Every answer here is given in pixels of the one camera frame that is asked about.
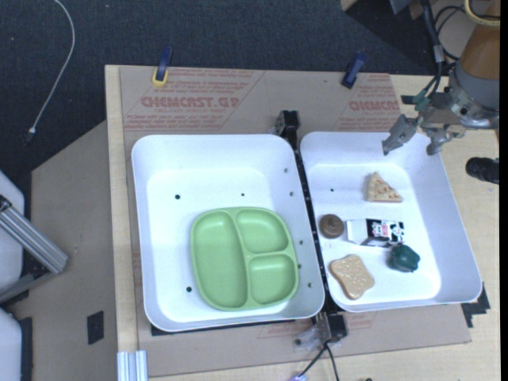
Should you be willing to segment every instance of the blue clamp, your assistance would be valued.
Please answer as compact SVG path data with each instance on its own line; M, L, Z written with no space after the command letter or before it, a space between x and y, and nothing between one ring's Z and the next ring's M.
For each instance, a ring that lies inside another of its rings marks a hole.
M167 82L167 75L169 74L169 67L173 57L173 48L167 46L162 52L160 57L159 67L155 69L152 77L152 85L155 87L164 87Z
M342 78L341 85L351 89L352 85L356 81L356 74L365 65L365 62L367 62L365 54L363 52L358 53L355 59L351 63L348 63L346 74L344 75L344 78Z

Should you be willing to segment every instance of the dark carpet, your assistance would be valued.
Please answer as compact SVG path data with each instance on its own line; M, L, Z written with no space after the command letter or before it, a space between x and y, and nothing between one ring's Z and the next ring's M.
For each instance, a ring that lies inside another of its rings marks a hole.
M429 41L388 0L60 0L75 50L30 144L28 129L67 58L71 28L52 0L0 0L0 170L15 183L106 118L104 66L344 71L431 75Z

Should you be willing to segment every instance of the white tray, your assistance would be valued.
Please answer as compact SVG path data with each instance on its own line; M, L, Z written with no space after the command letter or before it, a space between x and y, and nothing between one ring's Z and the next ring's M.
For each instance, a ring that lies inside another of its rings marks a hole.
M0 379L19 381L21 375L21 327L0 309Z
M311 133L302 139L317 223L325 214L336 214L343 221L402 221L405 244L421 257L415 272L400 272L387 266L386 248L353 244L347 233L334 240L319 234L325 267L357 254L375 278L373 288L351 300L327 271L333 300L345 310L361 312L477 299L482 280L441 156L426 155L428 139L421 134L385 156L381 141L386 138L385 133ZM401 194L403 202L365 200L368 176L374 171Z
M325 292L290 145L273 135L161 135L132 151L144 308L165 331L310 318ZM286 222L300 265L294 296L276 306L227 312L198 292L190 232L202 212L254 206Z

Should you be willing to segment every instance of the white cable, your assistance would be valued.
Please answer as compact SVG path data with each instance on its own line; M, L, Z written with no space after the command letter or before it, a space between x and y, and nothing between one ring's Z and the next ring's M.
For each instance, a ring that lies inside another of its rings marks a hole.
M62 10L65 12L65 15L67 16L67 19L69 20L69 23L71 24L72 44L71 44L71 49L69 50L69 54L67 55L67 59L63 63L63 66L60 69L60 73L56 77L56 81L53 84L53 87L52 87L51 91L49 92L48 98L46 98L46 101L44 102L44 104L40 108L39 114L37 115L37 118L36 118L35 122L33 123L32 127L29 129L29 135L27 136L27 140L31 140L33 135L35 134L37 124L39 124L39 120L42 117L43 112L46 110L46 106L48 105L48 103L51 100L53 94L55 93L55 89L58 86L58 83L60 82L60 79L62 78L62 74L64 73L65 68L67 67L67 65L69 64L69 60L71 60L71 56L72 56L72 53L74 51L74 46L75 46L75 28L74 28L74 22L73 22L73 20L71 18L71 15L69 14L69 12L65 8L65 6L59 0L53 0L53 1L62 8Z

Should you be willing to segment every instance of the green plate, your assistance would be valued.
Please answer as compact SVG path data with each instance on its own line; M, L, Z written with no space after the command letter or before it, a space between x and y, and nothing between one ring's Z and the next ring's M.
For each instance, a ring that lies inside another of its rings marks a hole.
M287 226L254 207L216 209L192 225L190 251L203 298L219 310L248 310L289 299L298 265Z

